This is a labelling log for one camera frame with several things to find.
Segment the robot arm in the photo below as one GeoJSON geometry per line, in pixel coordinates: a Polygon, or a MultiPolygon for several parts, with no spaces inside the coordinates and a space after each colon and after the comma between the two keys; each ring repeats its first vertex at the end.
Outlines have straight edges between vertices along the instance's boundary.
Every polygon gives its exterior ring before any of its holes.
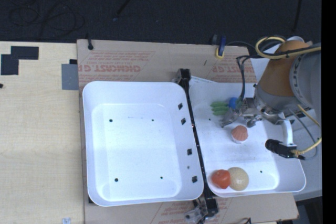
{"type": "Polygon", "coordinates": [[[288,120],[293,112],[300,112],[300,107],[314,109],[321,129],[321,43],[309,46],[303,41],[290,40],[282,43],[275,54],[280,52],[287,55],[269,60],[255,87],[254,97],[244,98],[238,110],[225,115],[224,125],[238,116],[245,118],[248,127],[262,119],[281,125],[284,141],[268,140],[265,146],[280,156],[291,158],[298,157],[293,151],[296,145],[288,120]]]}

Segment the toy tomato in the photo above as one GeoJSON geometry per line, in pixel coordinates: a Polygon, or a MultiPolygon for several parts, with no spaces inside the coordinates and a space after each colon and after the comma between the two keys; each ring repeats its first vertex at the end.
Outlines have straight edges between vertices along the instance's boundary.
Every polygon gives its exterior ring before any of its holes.
{"type": "Polygon", "coordinates": [[[217,170],[211,175],[212,183],[222,189],[226,189],[231,184],[231,176],[228,170],[217,170]]]}

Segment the black bracket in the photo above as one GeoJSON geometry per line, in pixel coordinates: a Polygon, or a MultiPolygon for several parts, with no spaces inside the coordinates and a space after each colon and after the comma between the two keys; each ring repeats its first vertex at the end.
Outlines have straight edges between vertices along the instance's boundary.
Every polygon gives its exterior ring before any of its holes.
{"type": "Polygon", "coordinates": [[[204,168],[204,162],[203,162],[203,157],[202,157],[202,152],[201,152],[201,146],[199,144],[199,139],[197,135],[197,130],[196,130],[196,124],[194,120],[194,113],[193,109],[191,106],[191,101],[190,101],[190,95],[189,95],[189,81],[191,80],[191,73],[190,69],[179,69],[177,72],[177,77],[176,77],[176,83],[179,84],[185,91],[186,97],[187,97],[187,102],[188,102],[188,108],[189,108],[189,114],[191,118],[191,123],[192,123],[192,128],[194,132],[194,138],[196,142],[196,147],[197,147],[197,153],[198,153],[198,158],[199,158],[199,164],[201,166],[201,171],[202,171],[202,176],[203,176],[203,182],[204,182],[204,190],[203,190],[203,195],[207,207],[207,216],[212,217],[215,214],[218,213],[218,206],[217,206],[217,201],[213,197],[213,193],[209,188],[207,179],[206,179],[206,174],[205,174],[205,168],[204,168]]]}

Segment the green object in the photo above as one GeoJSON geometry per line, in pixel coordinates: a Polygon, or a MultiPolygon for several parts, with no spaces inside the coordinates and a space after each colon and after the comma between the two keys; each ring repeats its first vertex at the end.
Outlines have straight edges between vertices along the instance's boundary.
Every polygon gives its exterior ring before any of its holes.
{"type": "Polygon", "coordinates": [[[225,102],[213,102],[210,106],[213,108],[216,108],[218,106],[229,106],[229,105],[228,103],[225,103],[225,102]]]}
{"type": "Polygon", "coordinates": [[[228,103],[225,102],[213,102],[210,106],[215,116],[224,115],[229,109],[228,103]]]}

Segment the black floor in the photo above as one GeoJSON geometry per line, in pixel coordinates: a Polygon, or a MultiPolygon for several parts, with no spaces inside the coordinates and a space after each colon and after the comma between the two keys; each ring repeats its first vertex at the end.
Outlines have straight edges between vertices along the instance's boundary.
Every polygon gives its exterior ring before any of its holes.
{"type": "Polygon", "coordinates": [[[1,0],[0,40],[85,38],[208,44],[214,34],[321,41],[322,0],[1,0]]]}

